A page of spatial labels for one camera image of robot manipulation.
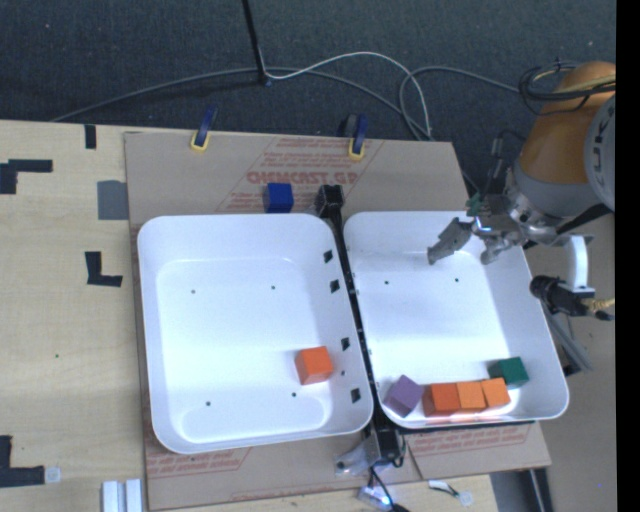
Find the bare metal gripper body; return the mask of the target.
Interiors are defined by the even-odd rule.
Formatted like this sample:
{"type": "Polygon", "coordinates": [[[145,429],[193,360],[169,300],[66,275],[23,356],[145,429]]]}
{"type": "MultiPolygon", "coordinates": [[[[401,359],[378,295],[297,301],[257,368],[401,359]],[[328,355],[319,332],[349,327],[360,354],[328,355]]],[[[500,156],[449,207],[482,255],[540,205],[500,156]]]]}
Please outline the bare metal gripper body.
{"type": "Polygon", "coordinates": [[[551,243],[558,236],[559,219],[540,212],[521,193],[475,194],[471,217],[472,231],[497,247],[551,243]]]}

